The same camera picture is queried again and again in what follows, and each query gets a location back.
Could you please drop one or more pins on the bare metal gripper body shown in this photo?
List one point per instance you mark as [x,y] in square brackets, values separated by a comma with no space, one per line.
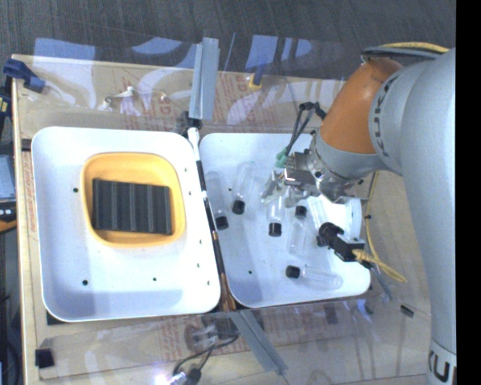
[304,175]

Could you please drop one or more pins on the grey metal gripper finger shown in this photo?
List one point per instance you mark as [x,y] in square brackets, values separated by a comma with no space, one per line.
[272,187]
[295,197]

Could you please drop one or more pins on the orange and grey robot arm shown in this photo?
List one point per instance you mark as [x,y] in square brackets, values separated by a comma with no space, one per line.
[421,143]

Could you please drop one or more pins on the clear bottle with black cap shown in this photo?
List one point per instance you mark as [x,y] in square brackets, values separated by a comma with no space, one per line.
[300,211]
[275,228]
[221,221]
[292,271]
[238,206]

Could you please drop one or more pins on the white plastic tray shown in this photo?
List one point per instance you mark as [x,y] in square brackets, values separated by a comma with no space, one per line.
[256,263]
[116,279]

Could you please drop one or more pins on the yellow rounded square bowl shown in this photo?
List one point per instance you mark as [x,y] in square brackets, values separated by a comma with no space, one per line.
[136,163]

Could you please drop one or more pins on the black ribbed rack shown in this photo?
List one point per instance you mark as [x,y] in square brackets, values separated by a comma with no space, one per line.
[132,207]

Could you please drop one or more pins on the brown cardboard board red print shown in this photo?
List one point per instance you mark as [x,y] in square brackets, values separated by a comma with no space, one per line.
[116,347]

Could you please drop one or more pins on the black square block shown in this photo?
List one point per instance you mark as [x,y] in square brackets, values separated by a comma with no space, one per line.
[44,358]

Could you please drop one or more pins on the black cylinder on white bracket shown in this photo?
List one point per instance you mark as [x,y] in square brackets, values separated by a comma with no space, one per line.
[340,243]

